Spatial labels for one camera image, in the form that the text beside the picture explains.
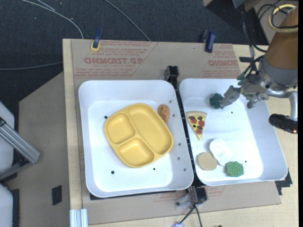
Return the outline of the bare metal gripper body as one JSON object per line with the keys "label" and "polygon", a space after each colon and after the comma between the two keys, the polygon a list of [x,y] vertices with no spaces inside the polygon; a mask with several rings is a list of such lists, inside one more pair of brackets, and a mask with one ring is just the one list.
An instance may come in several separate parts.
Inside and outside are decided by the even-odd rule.
{"label": "bare metal gripper body", "polygon": [[268,100],[270,97],[285,98],[296,85],[284,85],[268,76],[249,76],[241,86],[241,93],[249,101]]}

